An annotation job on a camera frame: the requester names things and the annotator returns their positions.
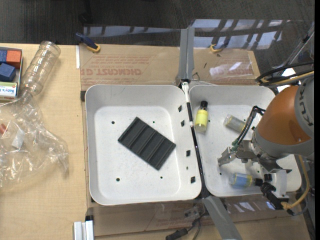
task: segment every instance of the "yellow label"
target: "yellow label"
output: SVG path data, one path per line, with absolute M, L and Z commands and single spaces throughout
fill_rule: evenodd
M 208 122 L 208 111 L 199 109 L 196 113 L 195 125 L 207 126 Z

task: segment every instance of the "rubik's box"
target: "rubik's box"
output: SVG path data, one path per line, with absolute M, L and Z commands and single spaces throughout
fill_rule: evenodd
M 17 98 L 22 64 L 22 49 L 0 47 L 0 103 Z

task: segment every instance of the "plastic bag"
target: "plastic bag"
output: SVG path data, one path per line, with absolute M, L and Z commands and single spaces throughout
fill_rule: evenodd
M 67 143 L 45 128 L 30 93 L 0 105 L 0 188 L 54 165 L 66 173 L 68 156 Z

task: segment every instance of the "plastic bottle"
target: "plastic bottle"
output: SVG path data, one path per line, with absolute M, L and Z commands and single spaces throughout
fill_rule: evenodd
M 48 76 L 60 56 L 60 48 L 53 42 L 41 42 L 29 67 L 21 78 L 20 91 L 38 95 L 48 79 Z
M 223 122 L 224 126 L 234 129 L 235 131 L 241 133 L 246 123 L 236 118 L 235 116 L 228 114 Z
M 194 129 L 199 133 L 205 133 L 208 123 L 208 102 L 201 101 L 200 108 L 198 109 L 195 117 Z
M 263 184 L 263 180 L 261 178 L 254 178 L 252 175 L 236 172 L 231 174 L 229 183 L 235 188 L 260 187 Z

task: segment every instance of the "wooden table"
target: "wooden table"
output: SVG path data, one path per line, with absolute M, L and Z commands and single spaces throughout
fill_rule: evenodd
M 30 64 L 38 44 L 2 43 L 23 49 L 23 71 Z M 58 168 L 34 184 L 0 190 L 0 240 L 72 240 L 73 223 L 84 221 L 87 190 L 84 156 L 80 70 L 76 67 L 76 46 L 60 45 L 61 55 L 42 93 L 36 96 L 46 128 L 67 142 L 69 173 Z M 308 240 L 303 215 L 237 222 L 244 240 Z M 191 240 L 196 229 L 182 237 Z M 108 240 L 164 240 L 174 230 L 97 237 Z M 202 227 L 198 240 L 221 239 L 214 225 Z

